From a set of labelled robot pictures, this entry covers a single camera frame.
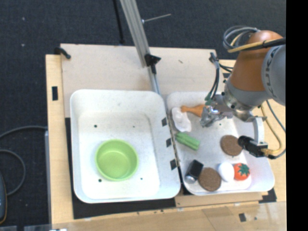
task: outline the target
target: brown cookie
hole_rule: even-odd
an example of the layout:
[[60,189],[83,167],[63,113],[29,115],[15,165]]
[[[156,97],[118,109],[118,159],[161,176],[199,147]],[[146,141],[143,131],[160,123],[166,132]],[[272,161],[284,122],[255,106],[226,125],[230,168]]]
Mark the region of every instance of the brown cookie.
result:
[[199,177],[199,184],[207,191],[216,191],[221,185],[221,177],[216,170],[211,167],[202,169]]
[[220,146],[223,152],[230,156],[237,156],[242,152],[242,147],[237,143],[237,137],[225,135],[220,140]]

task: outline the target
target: green bowl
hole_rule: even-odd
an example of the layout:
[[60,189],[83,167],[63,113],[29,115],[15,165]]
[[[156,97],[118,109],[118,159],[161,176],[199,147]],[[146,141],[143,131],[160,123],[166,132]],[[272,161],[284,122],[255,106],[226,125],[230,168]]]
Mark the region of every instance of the green bowl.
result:
[[137,171],[139,159],[136,150],[123,140],[103,142],[95,154],[98,171],[108,180],[127,180]]

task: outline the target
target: black fabric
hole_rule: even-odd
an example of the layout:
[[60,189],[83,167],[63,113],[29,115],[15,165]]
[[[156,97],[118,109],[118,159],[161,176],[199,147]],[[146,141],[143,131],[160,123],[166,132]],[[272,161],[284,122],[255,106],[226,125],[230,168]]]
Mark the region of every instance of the black fabric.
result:
[[71,145],[71,120],[65,119],[66,137],[67,137],[67,149],[69,157],[69,168],[71,176],[71,188],[72,188],[72,201],[74,218],[88,218],[101,215],[109,215],[115,213],[126,213],[143,210],[155,210],[175,207],[175,199],[159,199],[159,200],[147,200],[147,201],[131,201],[122,203],[103,203],[103,204],[87,204],[80,201],[74,193],[73,183],[73,171],[72,171],[72,145]]
[[[218,58],[235,59],[222,47],[222,35],[235,25],[286,36],[286,0],[136,0],[147,22],[150,46],[216,49]],[[120,7],[126,45],[133,45]],[[45,55],[61,43],[118,45],[112,0],[0,0],[0,133],[28,125],[47,125]],[[40,131],[22,131],[0,140],[26,164],[22,188],[8,198],[2,226],[48,223],[45,141]],[[0,155],[8,189],[22,174],[12,158]]]

